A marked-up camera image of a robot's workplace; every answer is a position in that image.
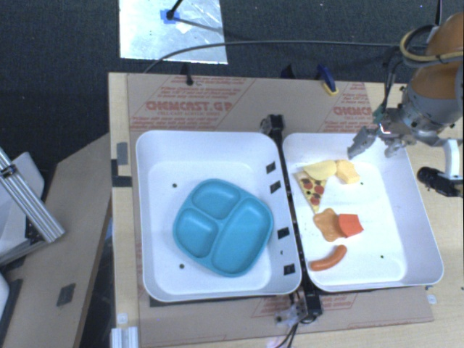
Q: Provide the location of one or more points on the orange star biscuit toy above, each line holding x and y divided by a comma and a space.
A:
328, 225

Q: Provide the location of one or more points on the yellow cheese wedge toy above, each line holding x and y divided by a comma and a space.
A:
348, 172

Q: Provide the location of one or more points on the orange red wedge toy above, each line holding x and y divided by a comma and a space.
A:
351, 225

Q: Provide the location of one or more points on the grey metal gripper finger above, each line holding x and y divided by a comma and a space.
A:
394, 147
361, 141

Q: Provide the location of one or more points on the yellow potato chip toy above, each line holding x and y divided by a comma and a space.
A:
320, 169

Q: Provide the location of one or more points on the thin black rod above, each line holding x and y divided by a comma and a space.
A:
290, 201

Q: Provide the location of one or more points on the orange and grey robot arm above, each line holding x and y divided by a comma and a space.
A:
436, 82

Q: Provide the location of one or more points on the pizza slice toy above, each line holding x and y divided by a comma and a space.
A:
311, 189

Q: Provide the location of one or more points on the blue divided plate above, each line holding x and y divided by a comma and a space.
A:
223, 227

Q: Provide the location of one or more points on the white plastic tray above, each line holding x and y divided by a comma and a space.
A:
188, 158
384, 230

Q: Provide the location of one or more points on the orange sausage toy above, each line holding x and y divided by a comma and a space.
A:
328, 259

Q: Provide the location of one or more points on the black cylinder on white bracket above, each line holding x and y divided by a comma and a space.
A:
444, 172

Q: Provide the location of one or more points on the brown cardboard board red print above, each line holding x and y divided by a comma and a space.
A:
232, 107

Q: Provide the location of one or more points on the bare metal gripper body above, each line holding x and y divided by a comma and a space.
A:
400, 122

